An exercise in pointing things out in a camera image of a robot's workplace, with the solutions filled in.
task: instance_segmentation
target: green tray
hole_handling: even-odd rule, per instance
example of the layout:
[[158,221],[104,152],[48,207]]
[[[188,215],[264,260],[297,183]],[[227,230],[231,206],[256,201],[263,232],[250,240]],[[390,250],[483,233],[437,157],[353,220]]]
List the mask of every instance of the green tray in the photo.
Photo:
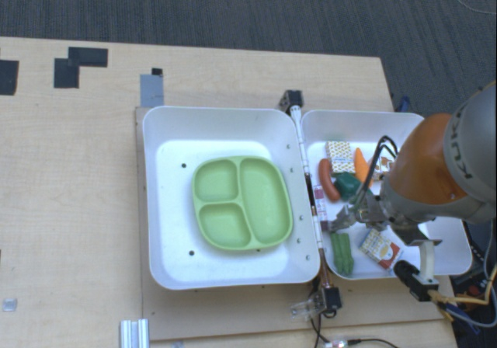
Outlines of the green tray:
[[204,162],[193,174],[192,191],[200,231],[219,249],[263,249],[291,233],[294,222],[285,182],[265,158]]

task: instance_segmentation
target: orange carrot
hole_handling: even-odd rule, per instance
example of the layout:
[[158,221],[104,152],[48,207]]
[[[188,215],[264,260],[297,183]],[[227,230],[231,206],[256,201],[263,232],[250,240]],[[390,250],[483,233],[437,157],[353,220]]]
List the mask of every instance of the orange carrot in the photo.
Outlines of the orange carrot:
[[356,148],[356,154],[354,155],[354,168],[356,169],[356,178],[362,183],[366,181],[370,165],[367,164],[363,152],[359,148]]

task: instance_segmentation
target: light wood tabletop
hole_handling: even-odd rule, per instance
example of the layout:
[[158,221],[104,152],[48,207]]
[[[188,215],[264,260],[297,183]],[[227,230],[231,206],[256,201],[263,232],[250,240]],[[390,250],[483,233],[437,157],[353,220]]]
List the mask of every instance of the light wood tabletop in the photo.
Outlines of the light wood tabletop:
[[[108,65],[56,89],[54,59],[69,47],[106,48]],[[143,317],[156,347],[314,345],[288,311],[308,285],[173,292],[142,274],[140,75],[163,70],[166,105],[272,109],[300,89],[304,110],[392,111],[381,60],[9,37],[0,60],[19,62],[15,95],[0,95],[0,301],[17,300],[0,311],[0,346],[118,347],[120,321]],[[329,339],[457,346],[450,323],[397,280],[335,282],[344,306],[323,324]]]

